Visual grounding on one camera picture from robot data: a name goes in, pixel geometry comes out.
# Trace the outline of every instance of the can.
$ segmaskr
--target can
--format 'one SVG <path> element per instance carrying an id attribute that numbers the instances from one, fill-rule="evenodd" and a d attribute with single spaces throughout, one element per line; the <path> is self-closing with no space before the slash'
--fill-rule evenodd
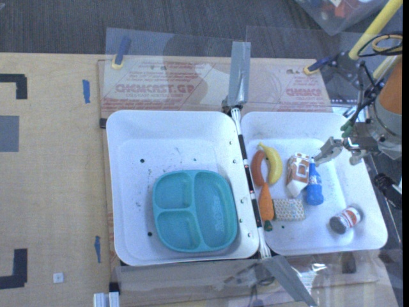
<path id="1" fill-rule="evenodd" d="M 334 232 L 344 234 L 347 230 L 361 222 L 363 217 L 364 213 L 360 207 L 350 205 L 342 212 L 330 218 L 330 227 Z"/>

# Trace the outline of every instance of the milk carton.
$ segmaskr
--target milk carton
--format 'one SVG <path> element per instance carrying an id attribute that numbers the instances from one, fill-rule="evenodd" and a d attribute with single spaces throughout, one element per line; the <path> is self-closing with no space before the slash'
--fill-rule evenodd
<path id="1" fill-rule="evenodd" d="M 287 161 L 286 185 L 293 197 L 298 196 L 308 184 L 309 156 L 297 152 Z"/>

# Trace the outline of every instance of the blue bottle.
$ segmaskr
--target blue bottle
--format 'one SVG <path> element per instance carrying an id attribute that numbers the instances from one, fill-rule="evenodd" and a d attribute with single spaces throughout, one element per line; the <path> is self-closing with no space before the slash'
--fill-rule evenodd
<path id="1" fill-rule="evenodd" d="M 311 158 L 309 162 L 308 185 L 305 190 L 307 191 L 306 201 L 309 205 L 317 206 L 324 202 L 321 176 L 315 169 L 314 158 Z"/>

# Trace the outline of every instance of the black cable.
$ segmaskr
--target black cable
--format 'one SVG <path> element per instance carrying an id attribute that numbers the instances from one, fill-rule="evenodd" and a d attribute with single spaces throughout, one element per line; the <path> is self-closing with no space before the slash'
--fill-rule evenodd
<path id="1" fill-rule="evenodd" d="M 351 121 L 352 125 L 354 125 L 355 122 L 357 121 L 358 115 L 363 110 L 363 108 L 365 108 L 366 106 L 369 106 L 370 104 L 372 104 L 372 102 L 375 101 L 375 98 L 376 97 L 368 99 L 359 108 L 357 108 L 357 110 L 354 112 L 353 116 L 350 118 L 350 121 Z"/>
<path id="2" fill-rule="evenodd" d="M 372 76 L 371 76 L 371 73 L 369 73 L 369 70 L 368 70 L 368 68 L 366 67 L 366 65 L 364 65 L 364 69 L 365 69 L 366 75 L 368 76 L 369 81 L 370 81 L 371 84 L 372 84 L 372 87 L 375 87 L 375 82 L 374 82 L 374 80 L 373 80 L 373 78 L 372 78 Z"/>
<path id="3" fill-rule="evenodd" d="M 394 38 L 394 36 L 396 36 L 395 39 L 399 39 L 400 37 L 402 38 L 400 44 L 395 45 L 395 46 L 390 47 L 390 48 L 382 49 L 380 51 L 376 51 L 376 50 L 373 49 L 374 52 L 371 53 L 371 54 L 360 54 L 371 42 L 373 42 L 373 41 L 375 41 L 375 40 L 377 40 L 379 38 L 382 38 L 382 37 L 384 37 L 384 40 L 388 40 L 389 38 Z M 370 39 L 368 42 L 366 42 L 358 50 L 357 55 L 360 58 L 361 57 L 372 57 L 372 56 L 398 56 L 398 55 L 402 54 L 402 52 L 403 52 L 403 33 L 402 32 L 396 32 L 396 33 L 390 33 L 390 34 L 386 34 L 386 35 L 378 35 L 378 36 Z"/>
<path id="4" fill-rule="evenodd" d="M 359 69 L 358 69 L 358 82 L 359 82 L 359 99 L 358 99 L 358 104 L 357 104 L 357 110 L 355 110 L 354 114 L 352 115 L 352 117 L 350 118 L 350 122 L 352 125 L 355 124 L 355 122 L 357 121 L 358 115 L 361 112 L 361 110 L 363 109 L 362 105 L 363 105 L 363 98 L 364 98 L 364 79 L 362 78 L 362 70 L 365 71 L 365 61 L 361 61 L 359 63 Z"/>

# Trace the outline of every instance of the blue container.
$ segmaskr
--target blue container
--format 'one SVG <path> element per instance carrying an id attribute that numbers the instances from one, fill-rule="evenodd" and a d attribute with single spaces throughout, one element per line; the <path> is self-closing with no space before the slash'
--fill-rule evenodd
<path id="1" fill-rule="evenodd" d="M 311 158 L 309 162 L 308 185 L 305 190 L 307 191 L 307 197 L 305 200 L 309 205 L 317 206 L 324 202 L 321 175 L 315 168 L 314 158 Z"/>
<path id="2" fill-rule="evenodd" d="M 181 252 L 215 251 L 237 235 L 237 216 L 228 182 L 212 171 L 175 171 L 153 186 L 153 215 L 159 239 Z"/>

